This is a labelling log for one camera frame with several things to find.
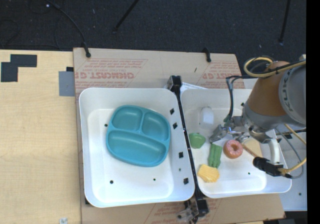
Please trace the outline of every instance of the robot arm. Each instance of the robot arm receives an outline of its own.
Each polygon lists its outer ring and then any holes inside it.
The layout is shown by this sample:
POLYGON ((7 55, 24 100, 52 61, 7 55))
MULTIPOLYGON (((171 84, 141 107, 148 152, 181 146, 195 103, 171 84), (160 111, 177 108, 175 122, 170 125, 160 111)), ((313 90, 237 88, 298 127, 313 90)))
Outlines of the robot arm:
POLYGON ((264 75, 257 79, 243 106, 242 115, 229 116, 224 126, 219 125, 215 129, 210 142, 232 134, 240 142, 253 137, 262 144, 269 144, 271 160, 256 157, 253 165, 272 176, 279 176, 282 175, 279 169, 283 164, 279 163, 280 151, 274 129, 282 124, 306 127, 305 61, 297 65, 285 61, 272 62, 264 75))

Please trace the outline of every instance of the wooden surface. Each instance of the wooden surface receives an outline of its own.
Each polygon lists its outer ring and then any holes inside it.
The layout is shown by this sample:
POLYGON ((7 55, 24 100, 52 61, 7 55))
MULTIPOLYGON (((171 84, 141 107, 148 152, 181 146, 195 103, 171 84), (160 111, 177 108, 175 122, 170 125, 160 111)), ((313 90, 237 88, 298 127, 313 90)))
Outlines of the wooden surface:
POLYGON ((19 67, 18 82, 0 82, 0 223, 81 223, 75 97, 59 96, 59 71, 72 52, 37 54, 37 67, 19 67))

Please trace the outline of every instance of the black tape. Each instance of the black tape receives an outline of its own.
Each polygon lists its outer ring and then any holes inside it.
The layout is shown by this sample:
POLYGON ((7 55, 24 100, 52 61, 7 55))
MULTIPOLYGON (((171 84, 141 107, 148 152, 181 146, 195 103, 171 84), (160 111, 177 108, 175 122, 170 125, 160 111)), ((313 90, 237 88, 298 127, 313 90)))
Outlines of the black tape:
POLYGON ((1 62, 1 82, 18 82, 18 67, 37 67, 37 55, 11 54, 10 62, 1 62))

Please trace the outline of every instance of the pink donut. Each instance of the pink donut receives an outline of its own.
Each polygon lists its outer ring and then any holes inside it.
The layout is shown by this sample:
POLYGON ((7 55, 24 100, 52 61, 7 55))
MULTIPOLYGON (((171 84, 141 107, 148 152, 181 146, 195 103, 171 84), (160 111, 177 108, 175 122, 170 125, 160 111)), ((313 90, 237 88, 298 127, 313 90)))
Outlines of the pink donut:
POLYGON ((243 151, 241 143, 234 139, 228 140, 223 146, 224 154, 231 159, 240 157, 243 151))

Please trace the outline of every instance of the white tray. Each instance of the white tray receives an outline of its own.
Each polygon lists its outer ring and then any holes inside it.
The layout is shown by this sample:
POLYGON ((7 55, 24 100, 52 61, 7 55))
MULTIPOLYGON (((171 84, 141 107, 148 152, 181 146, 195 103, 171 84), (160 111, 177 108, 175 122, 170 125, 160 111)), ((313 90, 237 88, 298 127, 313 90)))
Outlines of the white tray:
POLYGON ((106 208, 186 201, 192 197, 195 182, 174 93, 163 88, 88 88, 80 94, 79 109, 84 193, 90 204, 106 208), (105 124, 123 105, 151 109, 170 123, 169 151, 158 166, 132 165, 108 152, 105 124))
MULTIPOLYGON (((245 103, 251 93, 249 89, 233 90, 234 110, 233 115, 240 116, 242 113, 241 103, 245 103)), ((224 118, 230 110, 230 94, 227 89, 188 89, 181 95, 185 125, 187 133, 200 133, 206 137, 205 144, 199 148, 191 148, 195 170, 198 172, 201 164, 208 164, 210 152, 209 137, 213 130, 223 125, 224 118), (200 112, 204 107, 211 107, 214 114, 212 129, 202 129, 199 125, 200 112)), ((215 144, 223 146, 227 140, 232 139, 228 134, 225 138, 218 140, 215 144)), ((270 148, 267 144, 261 145, 263 157, 270 157, 270 148)), ((226 198, 234 196, 284 193, 291 188, 291 179, 284 177, 272 177, 264 171, 253 166, 254 157, 243 150, 240 157, 236 159, 227 158, 221 154, 221 164, 218 168, 220 177, 217 182, 204 182, 198 177, 200 190, 210 198, 226 198)), ((280 151, 280 161, 287 167, 280 151)))

